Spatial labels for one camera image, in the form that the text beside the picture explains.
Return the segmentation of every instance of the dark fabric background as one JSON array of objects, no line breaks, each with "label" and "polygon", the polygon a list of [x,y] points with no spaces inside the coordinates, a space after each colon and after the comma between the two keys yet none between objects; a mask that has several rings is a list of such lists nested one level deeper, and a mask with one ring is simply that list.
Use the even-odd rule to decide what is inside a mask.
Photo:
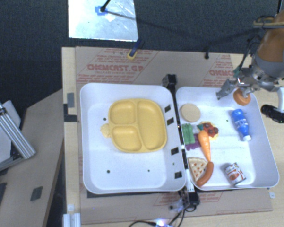
[{"label": "dark fabric background", "polygon": [[[134,0],[144,49],[244,53],[258,16],[278,0]],[[61,47],[130,48],[68,38],[68,0],[0,0],[0,100],[19,114],[61,89]]]}]

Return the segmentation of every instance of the yellow compartment plate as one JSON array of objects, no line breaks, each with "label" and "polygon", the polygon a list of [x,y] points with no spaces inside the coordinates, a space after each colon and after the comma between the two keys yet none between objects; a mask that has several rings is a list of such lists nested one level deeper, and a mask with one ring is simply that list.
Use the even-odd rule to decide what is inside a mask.
[{"label": "yellow compartment plate", "polygon": [[114,102],[108,113],[109,129],[116,148],[130,153],[152,152],[167,142],[160,106],[147,99]]}]

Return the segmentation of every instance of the toy sausage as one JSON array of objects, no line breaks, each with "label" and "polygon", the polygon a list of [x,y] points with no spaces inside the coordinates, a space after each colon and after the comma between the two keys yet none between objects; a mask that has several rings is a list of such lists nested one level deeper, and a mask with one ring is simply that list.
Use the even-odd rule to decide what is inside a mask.
[{"label": "toy sausage", "polygon": [[214,168],[214,164],[212,161],[209,161],[207,164],[207,169],[205,174],[198,179],[198,181],[196,182],[196,185],[201,187],[202,185],[204,185],[206,182],[208,182],[208,180],[210,179],[212,173],[213,173],[213,168]]}]

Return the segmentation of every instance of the white bottle cap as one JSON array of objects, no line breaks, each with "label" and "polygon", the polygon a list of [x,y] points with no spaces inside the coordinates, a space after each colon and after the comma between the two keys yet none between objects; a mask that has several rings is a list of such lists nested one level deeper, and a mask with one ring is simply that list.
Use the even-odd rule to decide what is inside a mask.
[{"label": "white bottle cap", "polygon": [[246,135],[242,139],[243,139],[243,141],[250,141],[251,140],[251,136],[250,135]]}]

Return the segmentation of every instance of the orange carrot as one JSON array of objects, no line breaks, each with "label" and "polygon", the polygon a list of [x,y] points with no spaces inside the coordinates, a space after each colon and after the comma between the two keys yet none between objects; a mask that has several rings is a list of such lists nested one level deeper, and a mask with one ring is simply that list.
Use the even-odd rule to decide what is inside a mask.
[{"label": "orange carrot", "polygon": [[198,140],[207,161],[211,161],[210,141],[208,133],[204,130],[200,131],[200,133],[198,133]]}]

